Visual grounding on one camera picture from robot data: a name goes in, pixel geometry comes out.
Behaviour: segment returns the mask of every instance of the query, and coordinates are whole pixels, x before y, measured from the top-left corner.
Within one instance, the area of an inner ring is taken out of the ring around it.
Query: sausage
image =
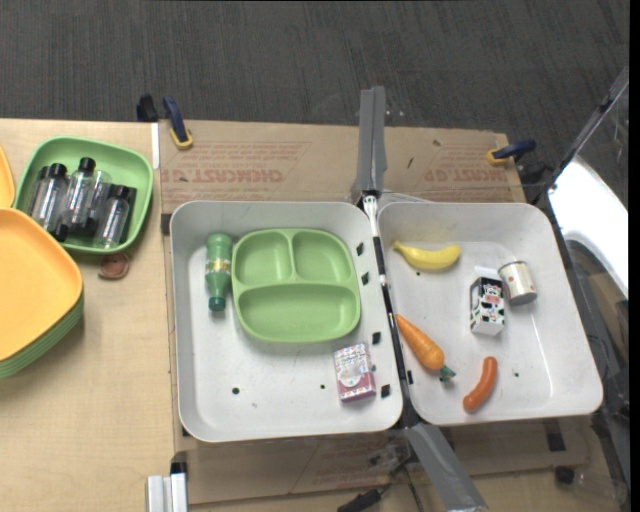
[[[498,376],[498,361],[495,357],[485,357],[482,363],[482,375],[473,391],[464,397],[462,405],[467,411],[480,407],[493,391]]]

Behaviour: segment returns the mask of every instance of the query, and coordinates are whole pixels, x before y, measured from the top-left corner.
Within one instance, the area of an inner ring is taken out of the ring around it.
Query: table top
[[[17,182],[32,151],[49,137],[105,140],[151,162],[158,151],[155,129],[143,123],[4,119],[0,144]],[[34,364],[0,381],[3,505],[16,511],[144,510],[146,478],[167,474],[176,454],[189,458],[193,510],[327,510],[349,501],[371,478],[345,480],[337,467],[348,460],[341,459],[349,456],[345,446],[366,454],[385,446],[384,435],[373,435],[359,447],[352,438],[328,444],[303,439],[206,445],[183,435],[175,403],[171,254],[160,229],[161,196],[157,173],[144,234],[129,251],[126,278],[103,280],[99,257],[74,255],[85,283],[82,320]],[[589,461],[606,471],[588,417],[465,427],[446,434],[492,510],[618,510],[613,503],[577,500],[553,478],[557,464]],[[564,436],[561,453],[549,447],[558,434]],[[426,509],[441,510],[420,468],[409,474]],[[380,510],[411,507],[416,504],[406,481],[394,485],[380,504]]]

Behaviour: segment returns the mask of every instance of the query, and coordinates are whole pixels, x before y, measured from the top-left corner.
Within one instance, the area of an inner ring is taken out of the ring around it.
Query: dark gray floor
[[[557,164],[624,66],[629,0],[2,0],[0,116],[134,121],[144,92],[186,119],[388,124],[534,138]]]

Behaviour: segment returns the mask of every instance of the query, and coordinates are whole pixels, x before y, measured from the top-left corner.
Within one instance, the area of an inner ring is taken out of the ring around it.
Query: small carton
[[[337,350],[333,356],[340,400],[350,402],[375,396],[376,384],[371,373],[371,358],[366,343]]]
[[[479,277],[472,285],[471,332],[495,336],[504,327],[504,286],[499,279]]]

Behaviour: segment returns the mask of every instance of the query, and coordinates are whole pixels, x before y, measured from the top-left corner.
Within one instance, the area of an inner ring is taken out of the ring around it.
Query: bottle label
[[[231,261],[226,258],[207,259],[204,271],[205,274],[231,275]]]

